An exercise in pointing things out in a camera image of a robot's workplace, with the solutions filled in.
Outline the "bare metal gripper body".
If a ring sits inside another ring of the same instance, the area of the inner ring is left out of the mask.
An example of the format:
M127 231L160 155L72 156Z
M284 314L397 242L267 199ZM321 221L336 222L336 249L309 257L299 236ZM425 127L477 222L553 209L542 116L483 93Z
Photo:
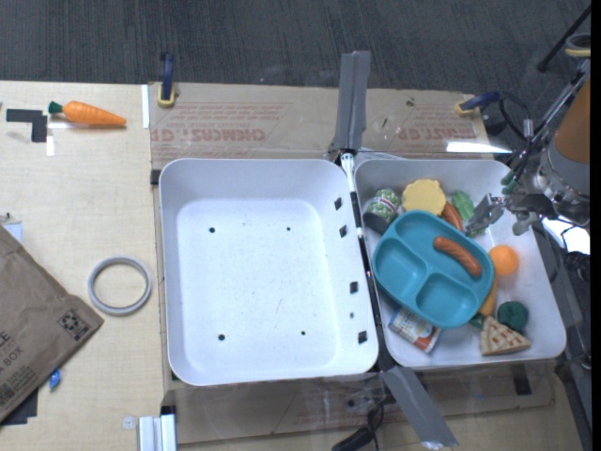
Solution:
M504 206L513 214L536 211L541 215L540 221L562 220L574 226L590 223L589 197L546 170L524 172L520 179L508 173L504 178Z

